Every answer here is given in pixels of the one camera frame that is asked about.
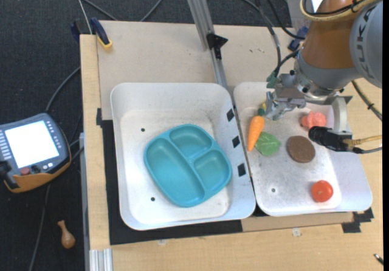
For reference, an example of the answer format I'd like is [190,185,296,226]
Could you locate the black cylinder on white bracket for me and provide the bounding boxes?
[308,95,354,153]

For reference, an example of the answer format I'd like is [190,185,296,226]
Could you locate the brown chicken drumstick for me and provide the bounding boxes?
[57,220,76,249]

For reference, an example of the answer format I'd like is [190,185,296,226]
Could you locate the red tomato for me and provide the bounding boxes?
[310,180,334,203]

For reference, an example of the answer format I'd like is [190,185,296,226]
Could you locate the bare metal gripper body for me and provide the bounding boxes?
[274,73,348,104]

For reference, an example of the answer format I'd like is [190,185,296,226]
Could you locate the blue divided plate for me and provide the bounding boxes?
[143,123,233,208]

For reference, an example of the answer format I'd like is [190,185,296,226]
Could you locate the pink toy food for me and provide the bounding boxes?
[300,111,327,130]

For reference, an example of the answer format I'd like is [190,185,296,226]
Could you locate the orange carrot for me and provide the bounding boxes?
[246,108,266,153]

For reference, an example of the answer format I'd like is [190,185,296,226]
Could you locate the white plastic tray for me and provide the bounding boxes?
[233,81,373,218]
[109,82,256,231]

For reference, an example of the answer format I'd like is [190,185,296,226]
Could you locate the pale cardboard board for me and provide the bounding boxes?
[96,19,356,233]

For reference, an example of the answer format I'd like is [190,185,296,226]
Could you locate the brown round biscuit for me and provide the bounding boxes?
[286,135,316,163]

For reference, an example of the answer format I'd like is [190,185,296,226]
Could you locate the green lettuce leaf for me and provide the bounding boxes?
[254,131,281,157]

